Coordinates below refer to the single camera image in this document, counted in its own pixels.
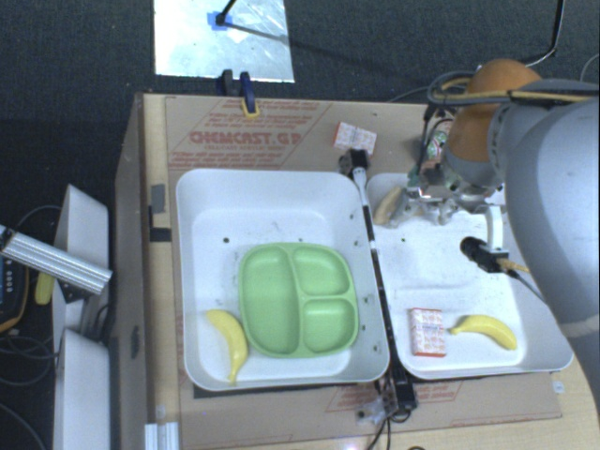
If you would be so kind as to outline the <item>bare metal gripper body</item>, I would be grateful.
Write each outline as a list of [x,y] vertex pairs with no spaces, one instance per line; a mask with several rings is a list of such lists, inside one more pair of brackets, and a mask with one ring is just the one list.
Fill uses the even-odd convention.
[[453,172],[410,172],[406,195],[410,205],[418,205],[426,212],[482,213],[488,206],[487,199],[502,185],[498,179],[489,185],[476,185]]

